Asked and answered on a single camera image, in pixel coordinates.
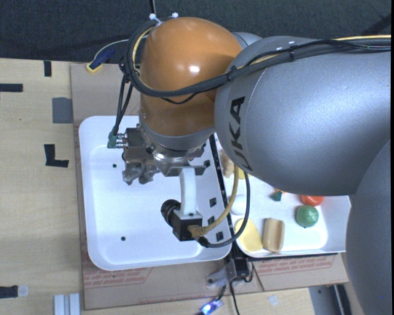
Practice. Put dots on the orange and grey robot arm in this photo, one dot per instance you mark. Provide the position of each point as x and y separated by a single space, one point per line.
302 117

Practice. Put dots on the red toy tomato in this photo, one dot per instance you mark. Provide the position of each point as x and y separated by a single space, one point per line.
312 200

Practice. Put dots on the white plastic tray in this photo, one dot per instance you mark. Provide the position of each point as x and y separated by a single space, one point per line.
134 215
292 241

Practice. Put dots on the thin black and white rod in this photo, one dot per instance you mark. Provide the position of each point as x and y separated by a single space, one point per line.
224 194

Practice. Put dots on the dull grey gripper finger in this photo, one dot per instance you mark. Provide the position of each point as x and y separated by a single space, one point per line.
130 175
148 174

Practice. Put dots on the green round toy fruit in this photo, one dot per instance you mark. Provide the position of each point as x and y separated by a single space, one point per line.
307 216

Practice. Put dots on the black cylinder on white bracket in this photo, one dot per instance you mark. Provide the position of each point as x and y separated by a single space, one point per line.
188 192

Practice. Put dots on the small dark green toy piece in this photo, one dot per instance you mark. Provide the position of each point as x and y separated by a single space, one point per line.
276 196

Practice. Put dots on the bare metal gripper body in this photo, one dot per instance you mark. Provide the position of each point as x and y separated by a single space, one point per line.
138 150

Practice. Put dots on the beige toy food piece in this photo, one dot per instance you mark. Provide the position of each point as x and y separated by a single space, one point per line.
228 166

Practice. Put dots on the brown cardboard board red print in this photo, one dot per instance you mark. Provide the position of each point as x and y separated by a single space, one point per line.
95 103

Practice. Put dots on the tan toy bread roll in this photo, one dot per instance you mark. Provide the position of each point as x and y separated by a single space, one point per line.
273 235

